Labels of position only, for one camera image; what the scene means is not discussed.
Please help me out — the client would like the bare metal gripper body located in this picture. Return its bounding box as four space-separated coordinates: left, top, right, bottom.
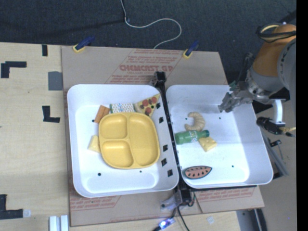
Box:
229 81 271 107

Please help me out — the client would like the tan toy croissant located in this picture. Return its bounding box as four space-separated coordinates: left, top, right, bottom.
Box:
184 111 206 131

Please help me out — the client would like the yellow cheese wedge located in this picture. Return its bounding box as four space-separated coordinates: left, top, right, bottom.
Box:
87 135 102 154
198 136 218 153

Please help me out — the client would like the white plastic tray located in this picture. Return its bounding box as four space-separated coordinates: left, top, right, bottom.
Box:
166 84 274 190
66 84 180 198

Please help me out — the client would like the green bottle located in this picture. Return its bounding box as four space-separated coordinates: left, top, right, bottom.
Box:
174 129 210 145

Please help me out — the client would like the thin black rod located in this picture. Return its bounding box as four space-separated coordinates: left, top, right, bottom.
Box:
157 84 185 190

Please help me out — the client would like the toy watermelon slice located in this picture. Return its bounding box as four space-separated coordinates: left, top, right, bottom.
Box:
183 165 213 180

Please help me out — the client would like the toy pizza slice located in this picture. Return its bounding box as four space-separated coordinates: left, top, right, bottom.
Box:
133 93 161 117

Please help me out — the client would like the yellow divided plate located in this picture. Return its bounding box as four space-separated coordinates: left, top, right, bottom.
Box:
98 112 161 170

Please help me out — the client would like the white patterned packet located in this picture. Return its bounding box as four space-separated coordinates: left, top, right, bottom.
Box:
109 103 136 114

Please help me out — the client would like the brown cardboard board, red print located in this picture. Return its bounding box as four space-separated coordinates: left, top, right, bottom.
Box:
61 46 265 227

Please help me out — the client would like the black cylinder on white bracket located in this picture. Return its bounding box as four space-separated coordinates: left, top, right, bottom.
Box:
256 99 287 135

